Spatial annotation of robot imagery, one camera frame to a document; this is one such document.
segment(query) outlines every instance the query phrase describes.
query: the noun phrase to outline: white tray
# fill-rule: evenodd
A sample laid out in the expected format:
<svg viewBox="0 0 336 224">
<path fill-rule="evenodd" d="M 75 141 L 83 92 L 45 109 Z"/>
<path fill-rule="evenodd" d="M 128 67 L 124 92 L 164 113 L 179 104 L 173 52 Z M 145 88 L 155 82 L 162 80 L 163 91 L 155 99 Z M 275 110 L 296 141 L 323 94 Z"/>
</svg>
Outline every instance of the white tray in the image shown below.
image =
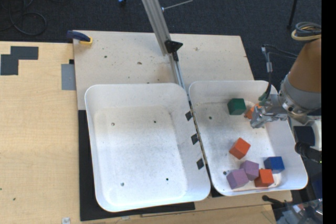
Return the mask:
<svg viewBox="0 0 336 224">
<path fill-rule="evenodd" d="M 189 88 L 211 181 L 223 195 L 302 189 L 308 182 L 301 156 L 295 152 L 295 139 L 288 121 L 269 122 L 265 128 L 253 129 L 244 114 L 229 114 L 227 103 L 232 98 L 243 98 L 248 110 L 258 103 L 267 85 L 266 81 L 197 81 Z M 277 93 L 274 87 L 271 93 Z M 240 160 L 229 153 L 239 137 L 251 144 Z M 241 188 L 230 188 L 226 179 L 230 171 L 238 169 L 247 159 L 265 168 L 264 160 L 269 156 L 281 156 L 285 166 L 281 173 L 274 174 L 274 184 L 256 188 L 250 181 Z"/>
<path fill-rule="evenodd" d="M 106 84 L 85 94 L 96 198 L 111 212 L 205 199 L 210 181 L 185 90 Z"/>
</svg>

